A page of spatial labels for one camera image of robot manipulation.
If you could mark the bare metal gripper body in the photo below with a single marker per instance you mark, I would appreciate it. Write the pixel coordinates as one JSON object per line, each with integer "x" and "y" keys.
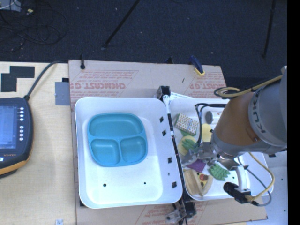
{"x": 206, "y": 151}

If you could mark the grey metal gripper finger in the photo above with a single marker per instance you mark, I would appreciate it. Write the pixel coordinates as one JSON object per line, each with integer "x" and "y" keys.
{"x": 196, "y": 150}
{"x": 189, "y": 159}

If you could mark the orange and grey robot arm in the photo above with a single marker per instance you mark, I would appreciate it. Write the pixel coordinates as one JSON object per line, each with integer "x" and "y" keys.
{"x": 243, "y": 118}

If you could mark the green leafy toy vegetable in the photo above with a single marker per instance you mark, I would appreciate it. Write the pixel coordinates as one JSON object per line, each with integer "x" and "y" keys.
{"x": 189, "y": 144}

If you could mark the yellow round toy fruit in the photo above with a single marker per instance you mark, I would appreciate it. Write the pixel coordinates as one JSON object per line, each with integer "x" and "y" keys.
{"x": 182, "y": 147}

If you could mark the yellow lemon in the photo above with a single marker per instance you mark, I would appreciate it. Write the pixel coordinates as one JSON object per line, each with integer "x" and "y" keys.
{"x": 206, "y": 132}

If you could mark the green ridged toy leaf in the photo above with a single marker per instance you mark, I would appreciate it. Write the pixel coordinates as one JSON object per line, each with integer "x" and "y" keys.
{"x": 219, "y": 172}

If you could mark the tan pizza slice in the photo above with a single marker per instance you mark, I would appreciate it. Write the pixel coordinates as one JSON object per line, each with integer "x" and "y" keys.
{"x": 195, "y": 183}

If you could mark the white patterned small carton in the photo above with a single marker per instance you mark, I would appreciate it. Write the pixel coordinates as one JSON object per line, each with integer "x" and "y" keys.
{"x": 186, "y": 123}

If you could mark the grey round lump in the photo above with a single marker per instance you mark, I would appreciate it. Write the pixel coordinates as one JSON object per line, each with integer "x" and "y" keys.
{"x": 209, "y": 116}

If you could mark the thin black and white rod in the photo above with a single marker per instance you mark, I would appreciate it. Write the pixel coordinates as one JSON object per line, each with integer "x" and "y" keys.
{"x": 170, "y": 123}

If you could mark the white plastic tray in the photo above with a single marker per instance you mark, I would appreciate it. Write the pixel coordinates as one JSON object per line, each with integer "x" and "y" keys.
{"x": 225, "y": 189}
{"x": 122, "y": 184}

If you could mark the blue divided plate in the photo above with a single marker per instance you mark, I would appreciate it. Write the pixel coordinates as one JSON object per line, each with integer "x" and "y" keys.
{"x": 117, "y": 138}

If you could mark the brown cardboard board red print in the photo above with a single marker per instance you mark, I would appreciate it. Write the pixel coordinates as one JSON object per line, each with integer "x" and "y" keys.
{"x": 131, "y": 83}

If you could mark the black cylinder on white bracket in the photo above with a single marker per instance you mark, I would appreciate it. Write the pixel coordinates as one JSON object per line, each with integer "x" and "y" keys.
{"x": 239, "y": 191}

